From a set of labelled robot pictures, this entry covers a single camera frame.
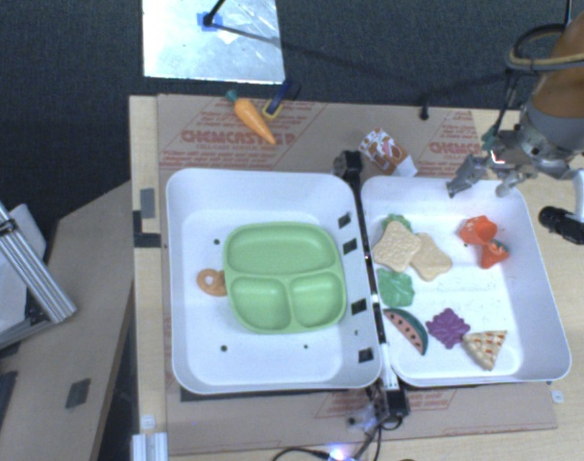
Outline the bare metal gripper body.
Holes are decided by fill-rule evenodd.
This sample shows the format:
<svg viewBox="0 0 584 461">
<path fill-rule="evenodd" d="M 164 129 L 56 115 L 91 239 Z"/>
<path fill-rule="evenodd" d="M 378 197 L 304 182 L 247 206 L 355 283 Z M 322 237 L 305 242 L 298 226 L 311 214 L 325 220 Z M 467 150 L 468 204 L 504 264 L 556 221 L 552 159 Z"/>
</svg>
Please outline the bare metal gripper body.
<svg viewBox="0 0 584 461">
<path fill-rule="evenodd" d="M 501 180 L 528 180 L 545 174 L 556 180 L 570 176 L 570 162 L 582 148 L 558 146 L 537 130 L 490 130 L 483 136 L 487 168 Z"/>
</svg>

